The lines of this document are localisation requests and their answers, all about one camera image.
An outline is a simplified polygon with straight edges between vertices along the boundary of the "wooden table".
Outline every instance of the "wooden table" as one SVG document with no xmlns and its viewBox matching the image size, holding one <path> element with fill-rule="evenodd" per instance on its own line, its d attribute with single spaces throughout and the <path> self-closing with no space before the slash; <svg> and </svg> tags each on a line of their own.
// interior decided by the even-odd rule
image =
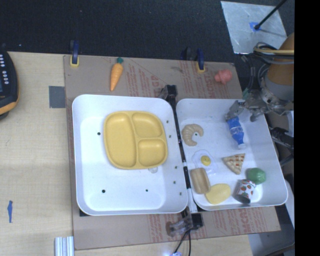
<svg viewBox="0 0 320 256">
<path fill-rule="evenodd" d="M 49 86 L 65 86 L 63 55 L 9 52 L 20 100 L 0 121 L 0 255 L 53 256 L 73 235 L 65 108 L 50 108 Z M 8 205 L 12 201 L 12 222 Z M 75 251 L 76 256 L 168 256 L 178 242 Z M 189 242 L 179 248 L 187 255 Z M 191 255 L 252 255 L 247 235 L 191 241 Z"/>
</svg>

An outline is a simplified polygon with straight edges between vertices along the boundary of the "cardboard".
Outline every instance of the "cardboard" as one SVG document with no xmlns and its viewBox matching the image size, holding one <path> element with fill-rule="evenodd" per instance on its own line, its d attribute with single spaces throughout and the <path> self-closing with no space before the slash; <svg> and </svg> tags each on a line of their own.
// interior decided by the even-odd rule
<svg viewBox="0 0 320 256">
<path fill-rule="evenodd" d="M 116 57 L 80 56 L 79 66 L 70 66 L 64 56 L 65 96 L 68 126 L 69 163 L 76 250 L 178 241 L 170 237 L 166 224 L 182 219 L 181 214 L 137 214 L 86 216 L 76 199 L 75 157 L 72 125 L 72 102 L 82 94 L 158 97 L 165 85 L 177 86 L 177 101 L 185 98 L 241 99 L 242 91 L 232 63 L 205 62 L 205 72 L 197 73 L 196 62 L 123 58 L 124 71 L 117 87 L 110 91 L 110 72 Z M 229 69 L 231 81 L 223 85 L 214 76 Z M 201 212 L 204 226 L 191 233 L 191 239 L 203 239 L 279 231 L 273 206 Z"/>
</svg>

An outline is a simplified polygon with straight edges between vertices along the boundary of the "cup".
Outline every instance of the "cup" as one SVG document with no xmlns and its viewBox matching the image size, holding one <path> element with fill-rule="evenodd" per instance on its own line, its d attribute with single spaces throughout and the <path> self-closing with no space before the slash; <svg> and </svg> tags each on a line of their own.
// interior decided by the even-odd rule
<svg viewBox="0 0 320 256">
<path fill-rule="evenodd" d="M 256 184 L 249 179 L 242 179 L 236 192 L 235 199 L 243 204 L 250 204 Z"/>
</svg>

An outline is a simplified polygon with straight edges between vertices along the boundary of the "toy carrot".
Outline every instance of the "toy carrot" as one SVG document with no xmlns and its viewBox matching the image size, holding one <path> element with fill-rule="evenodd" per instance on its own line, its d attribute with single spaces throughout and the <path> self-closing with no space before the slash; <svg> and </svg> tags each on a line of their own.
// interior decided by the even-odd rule
<svg viewBox="0 0 320 256">
<path fill-rule="evenodd" d="M 111 69 L 110 91 L 113 91 L 116 88 L 120 76 L 124 71 L 124 67 L 121 64 L 122 62 L 124 62 L 124 60 L 121 57 L 118 57 L 116 59 L 116 64 L 114 64 Z"/>
</svg>

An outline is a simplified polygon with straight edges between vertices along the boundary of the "bread slice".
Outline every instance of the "bread slice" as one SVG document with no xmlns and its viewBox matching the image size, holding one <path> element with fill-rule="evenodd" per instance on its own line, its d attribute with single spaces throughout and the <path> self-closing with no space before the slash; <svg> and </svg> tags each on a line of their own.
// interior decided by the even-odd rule
<svg viewBox="0 0 320 256">
<path fill-rule="evenodd" d="M 235 154 L 223 158 L 223 162 L 229 167 L 231 171 L 239 175 L 241 173 L 242 165 L 245 160 L 245 153 Z"/>
</svg>

